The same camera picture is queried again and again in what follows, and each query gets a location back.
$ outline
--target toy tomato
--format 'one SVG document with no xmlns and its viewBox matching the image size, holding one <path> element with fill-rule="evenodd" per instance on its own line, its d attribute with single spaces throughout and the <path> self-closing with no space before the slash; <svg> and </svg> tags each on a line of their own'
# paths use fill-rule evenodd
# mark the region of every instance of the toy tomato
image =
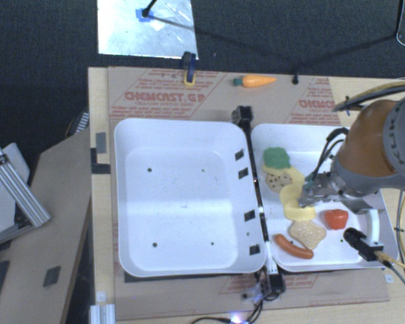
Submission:
<svg viewBox="0 0 405 324">
<path fill-rule="evenodd" d="M 327 225 L 333 230 L 341 230 L 346 226 L 348 212 L 341 209 L 324 211 L 324 219 Z"/>
</svg>

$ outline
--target toy sausage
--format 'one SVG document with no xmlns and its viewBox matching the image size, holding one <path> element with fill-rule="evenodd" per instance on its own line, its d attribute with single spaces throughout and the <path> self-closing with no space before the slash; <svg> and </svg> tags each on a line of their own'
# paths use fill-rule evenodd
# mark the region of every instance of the toy sausage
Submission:
<svg viewBox="0 0 405 324">
<path fill-rule="evenodd" d="M 308 248 L 301 248 L 296 245 L 293 245 L 288 239 L 283 236 L 282 234 L 275 235 L 275 242 L 279 245 L 279 247 L 284 250 L 285 252 L 303 259 L 311 259 L 313 258 L 313 251 L 309 250 Z"/>
</svg>

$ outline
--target reflective metal sheet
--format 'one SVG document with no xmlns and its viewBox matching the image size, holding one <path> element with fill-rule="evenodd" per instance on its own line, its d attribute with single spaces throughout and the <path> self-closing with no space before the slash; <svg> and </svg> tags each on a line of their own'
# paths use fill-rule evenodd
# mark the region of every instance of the reflective metal sheet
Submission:
<svg viewBox="0 0 405 324">
<path fill-rule="evenodd" d="M 179 59 L 195 53 L 190 0 L 158 0 L 149 18 L 141 10 L 151 0 L 97 0 L 100 54 Z"/>
</svg>

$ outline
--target toy bread slice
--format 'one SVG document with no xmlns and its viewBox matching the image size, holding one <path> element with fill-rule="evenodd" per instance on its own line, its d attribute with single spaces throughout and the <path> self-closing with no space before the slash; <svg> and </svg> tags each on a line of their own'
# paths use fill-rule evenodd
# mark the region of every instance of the toy bread slice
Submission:
<svg viewBox="0 0 405 324">
<path fill-rule="evenodd" d="M 312 221 L 295 221 L 289 233 L 292 238 L 311 250 L 314 250 L 327 234 L 324 228 Z"/>
<path fill-rule="evenodd" d="M 298 200 L 293 198 L 283 206 L 283 215 L 291 221 L 310 221 L 317 216 L 317 212 L 314 207 L 299 207 Z"/>
</svg>

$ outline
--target toy food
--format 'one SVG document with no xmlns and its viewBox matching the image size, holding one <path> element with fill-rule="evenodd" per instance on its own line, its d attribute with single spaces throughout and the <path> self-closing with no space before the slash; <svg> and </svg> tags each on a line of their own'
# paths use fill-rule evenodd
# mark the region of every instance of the toy food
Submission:
<svg viewBox="0 0 405 324">
<path fill-rule="evenodd" d="M 265 177 L 265 182 L 269 186 L 270 190 L 279 193 L 284 186 L 292 183 L 292 178 L 287 173 L 283 173 L 279 176 L 267 174 Z"/>
<path fill-rule="evenodd" d="M 301 208 L 298 200 L 293 198 L 283 206 L 283 215 L 291 221 L 309 221 L 317 216 L 317 212 L 314 207 Z"/>
<path fill-rule="evenodd" d="M 324 220 L 333 230 L 342 230 L 346 227 L 348 212 L 342 209 L 324 211 Z"/>
<path fill-rule="evenodd" d="M 263 165 L 263 171 L 274 176 L 282 176 L 283 174 L 288 174 L 291 177 L 293 183 L 300 182 L 304 183 L 304 175 L 301 174 L 295 167 L 291 166 L 289 168 L 275 169 Z"/>
<path fill-rule="evenodd" d="M 264 165 L 268 168 L 290 168 L 290 157 L 284 148 L 266 148 L 263 153 Z"/>
<path fill-rule="evenodd" d="M 308 248 L 301 248 L 301 247 L 298 247 L 298 246 L 292 244 L 282 234 L 276 234 L 275 235 L 275 242 L 276 242 L 276 244 L 279 245 L 279 247 L 282 250 L 286 251 L 287 253 L 290 253 L 291 255 L 293 255 L 295 257 L 303 258 L 303 259 L 311 259 L 311 258 L 313 258 L 313 251 L 312 250 L 309 250 Z"/>
<path fill-rule="evenodd" d="M 257 88 L 258 86 L 270 84 L 276 81 L 275 77 L 261 76 L 258 74 L 247 74 L 243 78 L 235 78 L 234 86 L 242 85 L 245 88 Z"/>
<path fill-rule="evenodd" d="M 279 193 L 280 201 L 283 205 L 286 204 L 290 199 L 298 199 L 302 194 L 302 184 L 295 183 L 286 185 L 282 188 L 281 192 Z"/>
<path fill-rule="evenodd" d="M 312 221 L 295 221 L 290 227 L 289 233 L 292 238 L 310 250 L 314 250 L 327 235 L 323 227 Z"/>
</svg>

